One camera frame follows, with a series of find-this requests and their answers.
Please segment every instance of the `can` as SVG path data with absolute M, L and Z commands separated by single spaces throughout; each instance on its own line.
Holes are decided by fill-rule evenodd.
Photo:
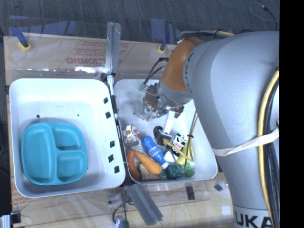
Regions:
M 123 129 L 123 141 L 126 148 L 131 148 L 139 144 L 139 137 L 135 125 L 125 126 Z

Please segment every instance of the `white plastic tray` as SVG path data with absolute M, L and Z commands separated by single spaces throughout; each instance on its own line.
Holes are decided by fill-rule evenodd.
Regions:
M 137 127 L 137 131 L 141 133 L 142 139 L 148 135 L 154 138 L 154 127 L 161 126 L 164 128 L 166 116 L 164 115 L 161 118 L 155 118 L 152 122 L 141 119 L 140 114 L 144 92 L 140 91 L 138 88 L 143 81 L 144 80 L 141 79 L 122 79 L 118 81 L 114 86 L 116 104 L 121 127 L 133 124 Z M 147 85 L 153 85 L 154 83 L 158 83 L 158 80 L 150 80 Z M 189 134 L 194 113 L 194 102 L 190 101 L 185 105 L 183 113 L 174 120 L 170 134 L 174 135 L 176 133 L 180 133 L 187 136 L 187 134 Z M 207 140 L 199 120 L 197 121 L 193 135 L 194 138 L 192 140 L 192 146 L 194 148 L 194 163 L 189 162 L 195 171 L 195 174 L 192 177 L 181 177 L 175 180 L 163 181 L 134 181 L 143 185 L 151 185 L 172 182 L 204 181 L 214 178 L 218 172 L 218 166 L 210 143 Z
M 123 183 L 124 163 L 109 90 L 103 82 L 94 79 L 18 79 L 10 86 L 9 98 L 15 182 L 22 195 L 38 198 L 114 188 Z M 49 121 L 73 124 L 83 133 L 88 169 L 79 181 L 40 186 L 25 177 L 20 157 L 23 131 L 33 123 Z

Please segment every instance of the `white bottle cap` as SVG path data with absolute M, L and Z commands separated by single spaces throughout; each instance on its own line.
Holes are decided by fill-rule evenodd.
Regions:
M 165 162 L 164 164 L 161 165 L 161 167 L 162 167 L 163 169 L 166 169 L 168 166 L 169 166 L 169 163 L 168 163 L 168 162 Z

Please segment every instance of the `white cable tie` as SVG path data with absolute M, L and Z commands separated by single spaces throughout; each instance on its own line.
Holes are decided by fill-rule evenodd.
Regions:
M 225 157 L 227 155 L 237 153 L 239 151 L 246 150 L 246 149 L 251 148 L 251 147 L 257 147 L 257 146 L 260 146 L 260 145 L 271 143 L 274 140 L 276 140 L 278 137 L 279 137 L 279 129 L 276 128 L 270 134 L 266 134 L 266 135 L 256 137 L 256 138 L 254 138 L 252 140 L 249 140 L 246 143 L 244 143 L 244 144 L 242 144 L 238 147 L 226 148 L 226 149 L 213 149 L 212 148 L 212 151 L 217 156 Z

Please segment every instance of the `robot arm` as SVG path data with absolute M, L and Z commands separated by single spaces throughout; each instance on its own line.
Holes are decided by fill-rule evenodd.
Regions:
M 198 38 L 185 39 L 177 45 L 155 86 L 156 111 L 180 113 L 193 99 L 213 149 L 242 145 L 265 134 L 258 128 L 261 103 L 269 82 L 276 72 L 278 74 L 278 65 L 277 31 L 243 33 L 205 43 Z M 272 131 L 279 119 L 278 77 L 269 101 L 268 122 L 264 129 Z M 275 150 L 279 162 L 278 139 L 271 149 Z M 229 185 L 235 227 L 251 227 L 249 224 L 252 227 L 279 226 L 279 207 L 276 205 L 279 204 L 279 191 L 276 192 L 278 197 L 272 195 L 273 190 L 265 188 L 260 177 L 263 153 L 263 146 L 259 146 L 225 157 L 216 156 Z M 278 199 L 275 208 L 272 205 L 276 214 L 269 212 L 269 195 Z

